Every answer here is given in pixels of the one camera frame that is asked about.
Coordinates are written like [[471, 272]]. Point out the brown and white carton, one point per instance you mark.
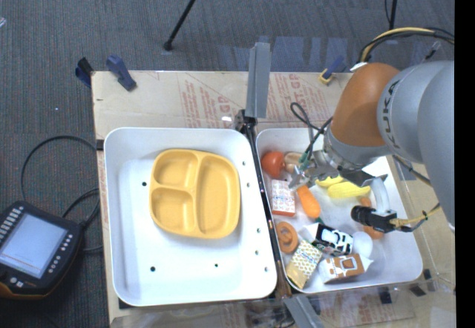
[[343, 268]]

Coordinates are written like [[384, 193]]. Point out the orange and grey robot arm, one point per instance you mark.
[[415, 107]]

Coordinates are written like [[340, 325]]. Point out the brown cardboard board, red print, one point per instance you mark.
[[156, 100]]

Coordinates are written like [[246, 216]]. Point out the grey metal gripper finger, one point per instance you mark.
[[297, 179]]

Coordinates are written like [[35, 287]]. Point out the yellow corn cob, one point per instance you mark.
[[347, 190]]

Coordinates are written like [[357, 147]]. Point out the white plastic tray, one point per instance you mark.
[[393, 263], [185, 267]]

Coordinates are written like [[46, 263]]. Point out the red tomato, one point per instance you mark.
[[272, 164]]

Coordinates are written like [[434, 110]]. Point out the yellow and green packet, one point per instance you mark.
[[303, 263]]

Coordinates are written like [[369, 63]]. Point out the tan bread roll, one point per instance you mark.
[[292, 159]]

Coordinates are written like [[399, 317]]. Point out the yellow banana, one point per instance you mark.
[[328, 181]]

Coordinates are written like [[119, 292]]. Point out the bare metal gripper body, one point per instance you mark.
[[320, 165]]

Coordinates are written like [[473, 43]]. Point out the black and white carton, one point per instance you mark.
[[334, 237]]

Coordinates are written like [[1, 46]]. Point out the orange sausage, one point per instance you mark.
[[374, 233]]

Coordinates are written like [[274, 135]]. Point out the white egg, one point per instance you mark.
[[363, 244]]

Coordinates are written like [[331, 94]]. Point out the white and orange packet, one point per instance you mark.
[[283, 198]]

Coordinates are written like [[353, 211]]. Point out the yellow divided plate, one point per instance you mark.
[[215, 193]]

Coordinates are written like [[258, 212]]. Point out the black cylinder on white bracket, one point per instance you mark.
[[371, 217]]

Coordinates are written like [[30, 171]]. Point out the orange carrot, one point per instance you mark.
[[309, 203]]

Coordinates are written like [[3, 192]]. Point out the orange pretzel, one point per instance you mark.
[[287, 241]]

